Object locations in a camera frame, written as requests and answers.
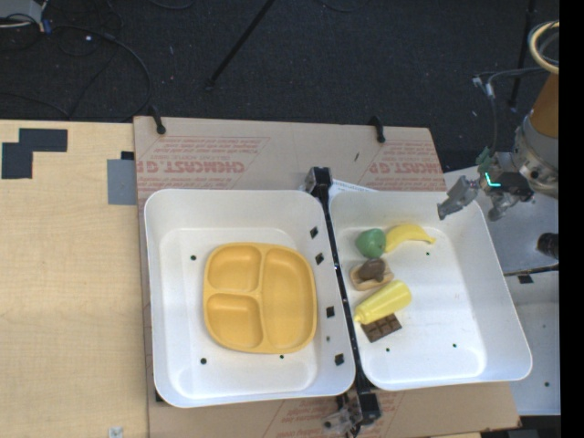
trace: yellow divided plate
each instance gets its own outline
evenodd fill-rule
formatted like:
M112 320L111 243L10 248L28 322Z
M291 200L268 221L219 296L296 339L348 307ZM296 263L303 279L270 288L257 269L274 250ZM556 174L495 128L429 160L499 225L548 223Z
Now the yellow divided plate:
M205 266L203 310L207 330L224 347L254 353L300 350L317 328L312 268L286 246L221 245Z

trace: brown chocolate bar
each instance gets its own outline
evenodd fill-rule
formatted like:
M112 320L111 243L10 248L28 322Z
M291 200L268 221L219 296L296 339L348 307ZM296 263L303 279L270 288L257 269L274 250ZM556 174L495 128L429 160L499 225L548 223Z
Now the brown chocolate bar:
M395 314L388 315L387 317L373 321L368 325L361 324L365 336L370 342L375 342L388 334L391 334L398 329L402 329L402 324L396 318Z

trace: yellow cable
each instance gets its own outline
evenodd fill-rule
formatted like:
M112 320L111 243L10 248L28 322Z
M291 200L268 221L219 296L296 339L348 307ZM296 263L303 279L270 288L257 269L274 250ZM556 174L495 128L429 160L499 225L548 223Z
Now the yellow cable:
M539 39L539 37L545 31L548 31L549 29L552 29L554 27L559 27L559 21L556 21L551 25L550 24L541 25L541 27L536 29L534 33L531 35L531 38L529 39L529 52L531 52L531 56L534 58L538 65L540 65L542 68L545 68L547 71L551 73L559 75L559 67L552 65L551 63L547 62L544 58L542 58L541 55L539 55L539 52L537 51L536 48L537 40Z

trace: yellow bottle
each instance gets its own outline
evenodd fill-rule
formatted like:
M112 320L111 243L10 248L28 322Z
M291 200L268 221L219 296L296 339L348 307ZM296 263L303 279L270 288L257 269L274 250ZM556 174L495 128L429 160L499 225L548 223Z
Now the yellow bottle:
M411 301L412 293L410 289L403 281L394 279L359 303L355 308L353 319L356 322L368 325L407 307Z

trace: dark background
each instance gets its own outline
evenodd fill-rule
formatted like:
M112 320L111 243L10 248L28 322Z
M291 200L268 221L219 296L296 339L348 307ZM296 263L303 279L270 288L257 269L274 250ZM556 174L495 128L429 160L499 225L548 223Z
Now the dark background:
M151 104L163 117L340 128L377 116L430 129L448 172L493 139L473 75L536 67L521 57L527 28L559 19L559 0L276 0L205 90L266 1L50 0L47 32L0 29L0 118L129 122ZM546 77L496 83L498 151Z

